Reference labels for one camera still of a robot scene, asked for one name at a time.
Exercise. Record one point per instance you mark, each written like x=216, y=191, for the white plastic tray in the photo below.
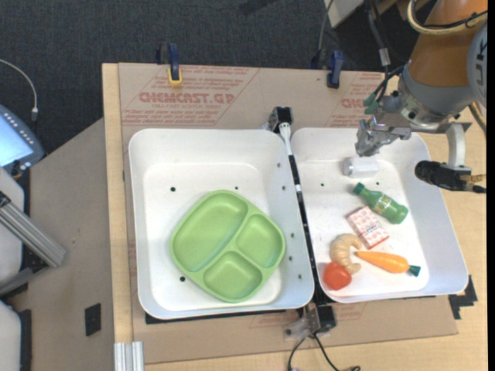
x=433, y=215
x=162, y=168

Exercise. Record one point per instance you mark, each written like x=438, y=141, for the pink patterned carton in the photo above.
x=367, y=228

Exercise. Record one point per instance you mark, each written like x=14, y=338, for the orange carrot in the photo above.
x=384, y=262

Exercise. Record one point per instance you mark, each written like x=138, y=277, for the green plastic bottle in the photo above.
x=384, y=204

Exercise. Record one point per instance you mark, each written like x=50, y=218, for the beige croissant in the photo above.
x=342, y=251

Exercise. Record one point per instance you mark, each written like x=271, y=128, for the black cylinder on white bracket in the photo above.
x=441, y=174

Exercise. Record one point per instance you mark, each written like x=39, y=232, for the white can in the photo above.
x=361, y=167

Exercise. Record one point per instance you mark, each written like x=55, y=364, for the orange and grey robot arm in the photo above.
x=441, y=52

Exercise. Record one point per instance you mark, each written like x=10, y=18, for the thin black and white rod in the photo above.
x=295, y=176

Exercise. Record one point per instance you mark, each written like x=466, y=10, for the brown cardboard board red print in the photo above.
x=216, y=91

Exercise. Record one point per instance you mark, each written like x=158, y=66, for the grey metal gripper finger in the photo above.
x=378, y=140
x=362, y=139

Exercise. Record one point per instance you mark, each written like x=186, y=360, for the red tomato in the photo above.
x=336, y=276

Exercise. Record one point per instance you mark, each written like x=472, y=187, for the green divided plate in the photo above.
x=216, y=230

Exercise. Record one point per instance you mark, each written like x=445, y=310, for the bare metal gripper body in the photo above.
x=398, y=126

